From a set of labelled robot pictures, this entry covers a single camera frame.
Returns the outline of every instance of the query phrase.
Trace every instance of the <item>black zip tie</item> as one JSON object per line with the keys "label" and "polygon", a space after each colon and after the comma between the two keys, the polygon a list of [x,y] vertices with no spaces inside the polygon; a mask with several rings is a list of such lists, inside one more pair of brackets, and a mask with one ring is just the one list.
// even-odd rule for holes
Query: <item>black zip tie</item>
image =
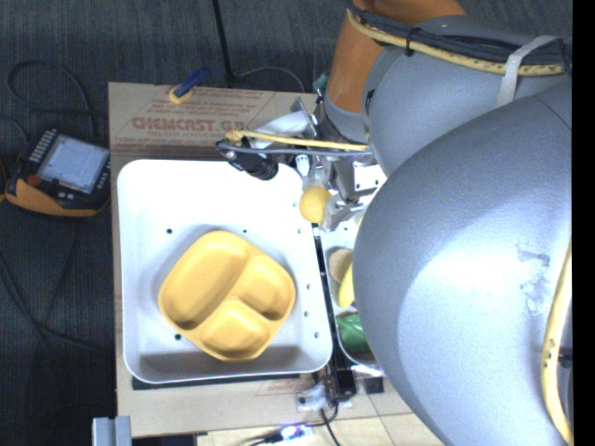
{"label": "black zip tie", "polygon": [[407,34],[407,37],[405,40],[406,41],[406,43],[405,43],[405,55],[406,56],[413,55],[414,51],[413,51],[413,49],[411,49],[409,47],[409,44],[411,43],[411,37],[414,35],[414,33],[419,32],[419,31],[421,31],[421,28],[419,28],[417,26],[412,28],[411,30],[409,30],[409,33]]}

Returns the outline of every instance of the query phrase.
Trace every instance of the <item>white tray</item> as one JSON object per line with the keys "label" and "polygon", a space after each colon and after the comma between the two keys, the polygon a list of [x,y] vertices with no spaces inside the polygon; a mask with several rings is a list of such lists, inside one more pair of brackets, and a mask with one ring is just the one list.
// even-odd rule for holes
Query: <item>white tray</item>
{"label": "white tray", "polygon": [[[122,260],[124,360],[147,383],[314,372],[332,337],[311,224],[299,213],[301,178],[286,165],[262,181],[226,162],[138,160],[117,181]],[[161,315],[157,296],[179,257],[203,234],[228,230],[272,256],[293,276],[297,299],[263,354],[214,359]]]}

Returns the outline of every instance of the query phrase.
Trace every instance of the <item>device screen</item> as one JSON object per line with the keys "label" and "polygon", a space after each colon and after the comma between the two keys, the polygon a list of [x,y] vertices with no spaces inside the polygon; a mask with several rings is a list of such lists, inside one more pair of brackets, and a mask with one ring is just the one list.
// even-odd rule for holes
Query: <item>device screen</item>
{"label": "device screen", "polygon": [[109,155],[107,149],[59,135],[37,175],[91,193]]}

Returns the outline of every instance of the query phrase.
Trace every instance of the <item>yellow cable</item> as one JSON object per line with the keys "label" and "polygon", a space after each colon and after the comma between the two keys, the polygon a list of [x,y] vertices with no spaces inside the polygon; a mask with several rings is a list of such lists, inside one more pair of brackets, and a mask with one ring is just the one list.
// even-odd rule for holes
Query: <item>yellow cable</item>
{"label": "yellow cable", "polygon": [[[349,9],[347,9],[347,17],[350,24],[353,25],[357,31],[378,42],[387,43],[393,46],[400,46],[403,48],[409,47],[413,51],[418,51],[425,55],[432,56],[433,58],[442,59],[444,61],[448,61],[459,66],[465,66],[466,68],[471,68],[473,70],[492,72],[495,74],[506,73],[506,66],[504,63],[496,63],[486,59],[470,58],[416,41],[409,41],[407,43],[406,38],[395,36],[393,34],[383,32],[378,28],[361,23],[355,18]],[[522,65],[519,68],[519,74],[523,76],[546,76],[551,74],[559,74],[561,72],[564,72],[564,68],[561,64]]]}
{"label": "yellow cable", "polygon": [[279,142],[282,144],[288,145],[300,145],[300,146],[307,146],[307,147],[320,147],[325,149],[337,149],[340,151],[369,151],[370,148],[364,144],[348,144],[348,143],[340,143],[340,142],[332,142],[330,140],[314,140],[314,139],[307,139],[307,138],[287,138],[283,136],[274,136],[271,134],[263,134],[261,132],[257,132],[254,130],[248,129],[232,129],[225,135],[225,138],[237,145],[237,142],[242,140],[242,138],[259,138],[262,140],[268,140],[270,142]]}
{"label": "yellow cable", "polygon": [[562,273],[556,286],[541,351],[541,386],[548,413],[566,443],[575,444],[573,432],[564,413],[558,390],[558,356],[566,315],[572,300],[572,240],[568,244]]}

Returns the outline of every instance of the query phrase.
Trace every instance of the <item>yellow divided plate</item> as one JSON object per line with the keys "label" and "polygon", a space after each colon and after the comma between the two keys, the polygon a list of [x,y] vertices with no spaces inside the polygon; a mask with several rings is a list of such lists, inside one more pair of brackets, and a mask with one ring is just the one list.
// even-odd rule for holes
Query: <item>yellow divided plate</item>
{"label": "yellow divided plate", "polygon": [[174,328],[223,361],[258,357],[295,302],[289,273],[254,244],[223,230],[194,242],[159,291],[159,309]]}

